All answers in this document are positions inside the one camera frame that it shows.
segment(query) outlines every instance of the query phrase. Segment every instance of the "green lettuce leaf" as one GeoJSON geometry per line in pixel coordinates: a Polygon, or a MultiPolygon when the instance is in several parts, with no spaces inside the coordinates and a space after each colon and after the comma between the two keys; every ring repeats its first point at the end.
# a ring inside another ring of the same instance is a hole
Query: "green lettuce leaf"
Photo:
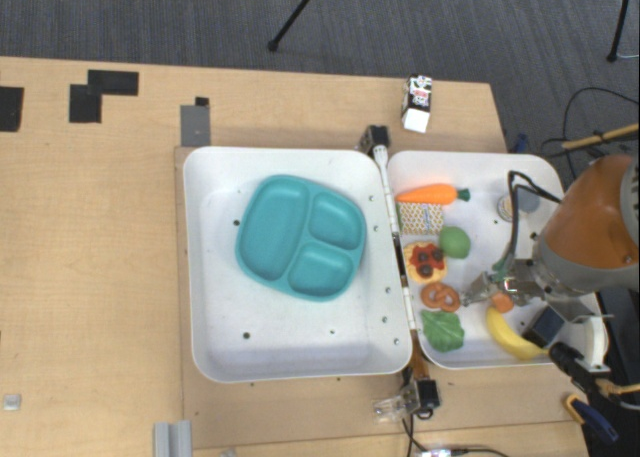
{"type": "Polygon", "coordinates": [[[422,311],[422,327],[429,345],[439,352],[459,349],[464,343],[464,329],[455,313],[422,311]]]}

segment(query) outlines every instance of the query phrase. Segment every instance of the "orange toy food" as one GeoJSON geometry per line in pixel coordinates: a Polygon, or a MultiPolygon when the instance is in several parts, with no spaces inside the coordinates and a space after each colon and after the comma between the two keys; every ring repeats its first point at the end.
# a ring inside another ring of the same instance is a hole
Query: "orange toy food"
{"type": "Polygon", "coordinates": [[[430,242],[416,242],[403,249],[407,274],[416,283],[429,284],[440,281],[447,274],[444,254],[430,242]]]}
{"type": "Polygon", "coordinates": [[[508,313],[513,309],[513,299],[509,294],[498,292],[491,296],[491,302],[500,313],[508,313]]]}
{"type": "Polygon", "coordinates": [[[467,189],[456,190],[452,185],[435,183],[433,185],[427,185],[426,187],[410,190],[403,194],[398,194],[396,201],[399,203],[449,205],[458,198],[463,201],[469,201],[471,194],[467,189]]]}
{"type": "Polygon", "coordinates": [[[428,308],[440,308],[449,313],[457,311],[460,307],[458,292],[440,282],[425,286],[420,292],[420,299],[428,308]]]}

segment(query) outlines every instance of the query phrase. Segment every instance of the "teal plate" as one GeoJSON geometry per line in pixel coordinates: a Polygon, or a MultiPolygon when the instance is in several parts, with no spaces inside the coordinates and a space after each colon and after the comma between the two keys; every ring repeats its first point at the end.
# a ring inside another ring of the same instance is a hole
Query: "teal plate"
{"type": "Polygon", "coordinates": [[[236,259],[263,285],[328,301],[351,284],[365,237],[364,216],[352,201],[303,178],[271,176],[245,211],[236,259]]]}

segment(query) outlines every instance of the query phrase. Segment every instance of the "table surface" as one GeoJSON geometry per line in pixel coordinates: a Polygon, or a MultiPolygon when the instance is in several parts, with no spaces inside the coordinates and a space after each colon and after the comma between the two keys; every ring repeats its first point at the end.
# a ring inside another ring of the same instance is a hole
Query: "table surface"
{"type": "MultiPolygon", "coordinates": [[[[0,394],[23,399],[0,411],[0,455],[151,455],[153,424],[193,421],[198,392],[206,416],[225,402],[213,436],[194,421],[194,441],[219,443],[198,457],[232,445],[239,457],[404,455],[397,425],[340,415],[380,379],[183,391],[180,105],[210,99],[214,145],[349,149],[384,124],[391,152],[504,152],[488,85],[434,81],[426,135],[401,128],[401,79],[0,58],[0,85],[25,88],[20,131],[0,133],[0,394]],[[139,95],[104,96],[102,124],[70,124],[69,85],[89,69],[138,71],[139,95]],[[297,426],[278,422],[285,387],[297,426]]],[[[443,406],[417,424],[424,444],[587,455],[555,367],[431,372],[443,406]]]]}

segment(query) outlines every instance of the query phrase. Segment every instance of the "toy milk carton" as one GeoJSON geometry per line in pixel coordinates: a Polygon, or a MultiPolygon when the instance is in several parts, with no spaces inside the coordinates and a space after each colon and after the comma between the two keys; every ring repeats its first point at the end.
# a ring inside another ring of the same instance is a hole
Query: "toy milk carton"
{"type": "Polygon", "coordinates": [[[411,75],[403,90],[402,125],[407,130],[425,133],[431,115],[431,78],[411,75]]]}

